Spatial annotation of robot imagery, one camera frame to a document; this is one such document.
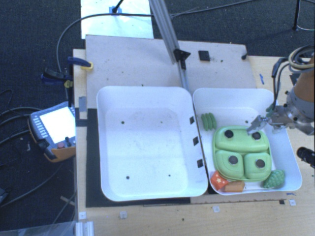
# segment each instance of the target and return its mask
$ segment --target toy pea pod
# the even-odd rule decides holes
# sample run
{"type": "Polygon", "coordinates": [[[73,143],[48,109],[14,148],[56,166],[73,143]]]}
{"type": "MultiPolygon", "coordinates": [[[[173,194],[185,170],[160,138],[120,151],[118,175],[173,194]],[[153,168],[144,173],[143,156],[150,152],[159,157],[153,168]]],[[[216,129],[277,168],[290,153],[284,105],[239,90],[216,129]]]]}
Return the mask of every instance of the toy pea pod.
{"type": "Polygon", "coordinates": [[[264,188],[273,188],[284,182],[284,171],[283,170],[275,170],[272,171],[268,178],[264,181],[264,188]]]}

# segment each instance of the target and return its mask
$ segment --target black knob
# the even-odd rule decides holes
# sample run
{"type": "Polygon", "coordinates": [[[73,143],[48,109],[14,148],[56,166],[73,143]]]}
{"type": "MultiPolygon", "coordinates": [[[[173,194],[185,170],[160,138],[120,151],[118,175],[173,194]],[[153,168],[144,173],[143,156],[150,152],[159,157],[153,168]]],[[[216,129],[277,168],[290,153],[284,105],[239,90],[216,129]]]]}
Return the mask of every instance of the black knob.
{"type": "Polygon", "coordinates": [[[266,164],[265,164],[265,162],[264,162],[263,160],[258,159],[258,160],[256,160],[255,165],[256,165],[258,168],[264,168],[266,164]]]}
{"type": "Polygon", "coordinates": [[[230,164],[237,164],[238,163],[238,159],[235,155],[232,155],[228,158],[228,161],[230,164]]]}
{"type": "Polygon", "coordinates": [[[255,132],[252,134],[252,137],[255,139],[255,140],[259,140],[261,138],[261,135],[259,132],[255,132]]]}
{"type": "Polygon", "coordinates": [[[226,130],[225,131],[225,133],[224,133],[224,135],[227,137],[227,138],[232,138],[233,137],[233,132],[232,132],[232,130],[226,130]]]}

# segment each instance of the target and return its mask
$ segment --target black bracket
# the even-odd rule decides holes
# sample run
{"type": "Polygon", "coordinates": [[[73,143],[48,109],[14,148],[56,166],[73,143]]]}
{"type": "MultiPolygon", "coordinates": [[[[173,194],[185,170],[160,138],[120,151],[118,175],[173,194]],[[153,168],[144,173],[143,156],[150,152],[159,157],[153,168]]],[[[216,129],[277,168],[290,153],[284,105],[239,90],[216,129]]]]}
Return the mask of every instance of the black bracket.
{"type": "Polygon", "coordinates": [[[175,59],[176,61],[180,61],[181,62],[181,67],[183,70],[186,70],[186,63],[185,60],[189,57],[191,53],[179,50],[179,49],[175,49],[174,50],[174,55],[175,55],[175,59]]]}

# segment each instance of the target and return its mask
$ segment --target robot end effector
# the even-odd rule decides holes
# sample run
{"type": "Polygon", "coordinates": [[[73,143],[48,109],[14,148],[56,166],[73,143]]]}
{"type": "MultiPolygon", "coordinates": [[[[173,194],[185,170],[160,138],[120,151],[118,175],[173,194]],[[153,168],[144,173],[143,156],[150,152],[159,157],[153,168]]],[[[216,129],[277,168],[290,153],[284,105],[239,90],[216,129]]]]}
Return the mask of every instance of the robot end effector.
{"type": "Polygon", "coordinates": [[[273,69],[272,78],[274,79],[274,102],[266,109],[266,116],[257,116],[247,129],[248,134],[252,134],[262,129],[266,124],[273,126],[274,133],[279,132],[283,128],[297,128],[306,135],[314,135],[314,127],[311,125],[314,122],[314,55],[308,63],[303,62],[301,56],[305,52],[313,51],[314,46],[301,47],[288,57],[281,58],[273,69]],[[291,92],[286,92],[286,103],[283,106],[276,106],[276,100],[280,88],[280,74],[278,76],[278,85],[275,83],[277,70],[281,63],[288,61],[286,66],[293,73],[301,73],[296,85],[291,92]]]}

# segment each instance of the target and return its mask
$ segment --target tray with toy food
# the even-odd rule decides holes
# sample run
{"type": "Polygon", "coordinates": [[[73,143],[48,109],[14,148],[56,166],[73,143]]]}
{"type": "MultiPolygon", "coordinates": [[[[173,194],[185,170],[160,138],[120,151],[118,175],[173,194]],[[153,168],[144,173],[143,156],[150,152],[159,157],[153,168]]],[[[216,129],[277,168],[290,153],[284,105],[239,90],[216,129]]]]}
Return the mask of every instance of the tray with toy food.
{"type": "Polygon", "coordinates": [[[201,88],[193,95],[210,184],[221,195],[294,191],[302,177],[287,131],[248,135],[273,101],[265,89],[201,88]]]}

